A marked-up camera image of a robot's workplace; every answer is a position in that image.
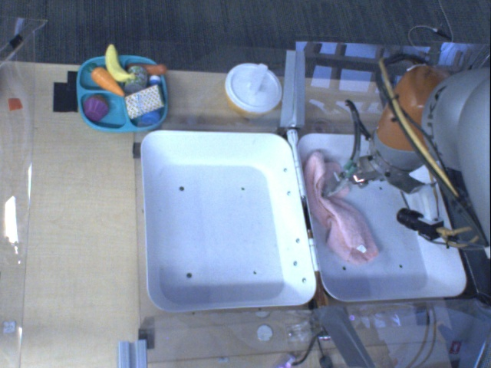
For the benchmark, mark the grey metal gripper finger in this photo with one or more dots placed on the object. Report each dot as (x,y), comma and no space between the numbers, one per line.
(338,178)
(337,191)

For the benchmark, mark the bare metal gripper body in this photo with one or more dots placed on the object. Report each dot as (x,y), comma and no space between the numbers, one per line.
(377,173)

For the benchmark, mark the pink towel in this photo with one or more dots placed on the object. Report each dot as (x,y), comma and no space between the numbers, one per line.
(341,221)

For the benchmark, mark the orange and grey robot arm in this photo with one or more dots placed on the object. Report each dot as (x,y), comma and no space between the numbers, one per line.
(456,129)

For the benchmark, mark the white plastic tray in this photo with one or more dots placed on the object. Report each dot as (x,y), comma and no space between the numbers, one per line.
(226,221)
(387,244)

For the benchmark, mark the yellow cup with white lid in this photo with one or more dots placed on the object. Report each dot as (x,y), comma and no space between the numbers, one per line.
(253,88)

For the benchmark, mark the clear plastic bottle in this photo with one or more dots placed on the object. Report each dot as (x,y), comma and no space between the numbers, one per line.
(303,332)

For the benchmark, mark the pale wood board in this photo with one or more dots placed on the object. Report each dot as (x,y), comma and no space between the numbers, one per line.
(215,334)

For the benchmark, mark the small blue bottle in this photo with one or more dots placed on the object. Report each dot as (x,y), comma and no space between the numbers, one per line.
(149,118)

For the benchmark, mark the patterned white and yellow packet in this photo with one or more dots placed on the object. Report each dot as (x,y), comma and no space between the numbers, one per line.
(145,101)

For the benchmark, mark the orange-brown sausage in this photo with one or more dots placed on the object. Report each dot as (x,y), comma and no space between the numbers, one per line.
(156,68)

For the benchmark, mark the small grey can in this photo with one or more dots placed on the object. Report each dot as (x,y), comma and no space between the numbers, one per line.
(137,79)

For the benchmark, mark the blue divided plate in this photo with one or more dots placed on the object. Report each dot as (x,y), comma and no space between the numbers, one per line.
(115,118)

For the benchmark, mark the yellow banana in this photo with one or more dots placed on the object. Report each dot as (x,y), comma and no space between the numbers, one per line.
(113,65)

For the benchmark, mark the orange carrot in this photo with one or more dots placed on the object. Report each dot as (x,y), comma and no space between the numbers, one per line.
(105,81)

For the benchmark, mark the black cylinder on white bracket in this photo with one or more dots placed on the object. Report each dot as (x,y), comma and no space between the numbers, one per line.
(416,221)

